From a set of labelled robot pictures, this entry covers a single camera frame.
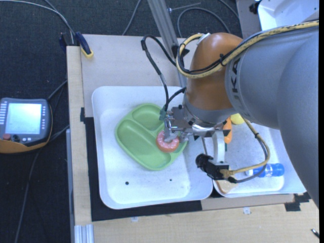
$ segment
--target blue bottle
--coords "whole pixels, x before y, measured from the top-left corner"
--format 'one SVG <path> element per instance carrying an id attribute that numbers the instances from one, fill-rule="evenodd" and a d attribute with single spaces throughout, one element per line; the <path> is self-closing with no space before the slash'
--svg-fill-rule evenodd
<path id="1" fill-rule="evenodd" d="M 246 171 L 246 175 L 251 176 L 255 175 L 261 171 L 262 167 L 255 168 L 253 170 Z M 271 176 L 282 176 L 285 172 L 285 168 L 282 164 L 267 164 L 265 170 L 259 175 L 259 177 L 271 177 Z"/>

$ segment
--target black floor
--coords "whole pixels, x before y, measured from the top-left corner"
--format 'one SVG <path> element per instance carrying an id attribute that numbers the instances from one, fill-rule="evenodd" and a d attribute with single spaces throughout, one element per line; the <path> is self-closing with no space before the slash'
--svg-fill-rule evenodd
<path id="1" fill-rule="evenodd" d="M 43 0 L 19 0 L 48 6 Z M 74 31 L 122 35 L 138 0 L 49 0 Z M 182 36 L 196 32 L 227 32 L 241 36 L 235 0 L 166 0 Z M 67 27 L 57 14 L 34 5 L 0 2 L 0 98 L 48 98 L 66 79 L 66 58 L 59 45 Z M 146 0 L 126 35 L 159 36 Z M 67 87 L 51 99 L 55 108 L 53 134 L 69 124 Z M 36 152 L 0 154 L 0 242 L 15 242 L 24 195 Z M 32 169 L 17 242 L 70 242 L 65 133 L 42 149 Z"/>

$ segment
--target metal pole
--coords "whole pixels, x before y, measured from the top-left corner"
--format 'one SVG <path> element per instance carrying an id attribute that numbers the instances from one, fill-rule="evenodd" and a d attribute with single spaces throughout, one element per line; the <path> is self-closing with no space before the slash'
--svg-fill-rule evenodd
<path id="1" fill-rule="evenodd" d="M 172 47 L 178 46 L 178 40 L 174 31 L 170 14 L 167 9 L 165 0 L 147 0 L 157 28 L 162 37 L 163 43 L 169 55 L 174 58 Z M 181 87 L 186 86 L 186 78 L 178 72 L 179 82 Z"/>

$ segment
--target pink donut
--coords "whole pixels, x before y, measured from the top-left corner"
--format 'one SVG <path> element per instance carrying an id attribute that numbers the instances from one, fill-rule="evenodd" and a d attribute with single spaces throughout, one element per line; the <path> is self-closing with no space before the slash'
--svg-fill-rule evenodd
<path id="1" fill-rule="evenodd" d="M 156 138 L 156 145 L 159 148 L 159 150 L 161 150 L 162 152 L 165 153 L 170 153 L 175 151 L 178 146 L 179 146 L 179 137 L 176 137 L 174 140 L 172 140 L 171 142 L 165 142 L 164 141 L 164 131 L 161 131 Z"/>

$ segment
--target wooden table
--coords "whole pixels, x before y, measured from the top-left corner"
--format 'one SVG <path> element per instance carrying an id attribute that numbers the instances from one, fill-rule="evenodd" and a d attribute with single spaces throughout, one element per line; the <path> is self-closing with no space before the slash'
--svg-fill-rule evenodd
<path id="1" fill-rule="evenodd" d="M 207 198 L 201 201 L 202 211 L 199 212 L 93 222 L 85 124 L 80 121 L 80 109 L 85 106 L 85 80 L 79 47 L 67 47 L 67 68 L 71 135 L 69 175 L 72 196 L 72 240 L 75 236 L 75 242 L 95 243 L 319 241 L 311 232 L 312 228 L 319 231 L 318 208 L 310 200 L 301 203 L 301 211 L 287 212 L 284 203 L 294 201 L 291 194 Z M 85 233 L 88 235 L 87 240 L 82 241 L 84 237 L 82 239 L 81 231 L 87 231 Z"/>

